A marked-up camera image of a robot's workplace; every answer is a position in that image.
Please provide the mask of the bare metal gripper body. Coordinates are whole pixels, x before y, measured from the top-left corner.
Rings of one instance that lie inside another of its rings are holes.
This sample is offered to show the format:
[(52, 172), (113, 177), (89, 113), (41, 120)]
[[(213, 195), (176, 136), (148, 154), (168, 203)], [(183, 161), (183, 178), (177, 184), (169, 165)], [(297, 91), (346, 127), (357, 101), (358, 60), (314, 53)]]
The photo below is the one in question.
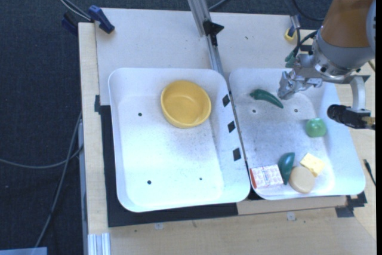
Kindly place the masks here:
[(323, 82), (334, 84), (350, 84), (356, 77), (363, 82), (369, 75), (355, 73), (356, 69), (335, 64), (321, 54), (299, 54), (291, 71), (291, 88), (308, 89), (320, 87)]

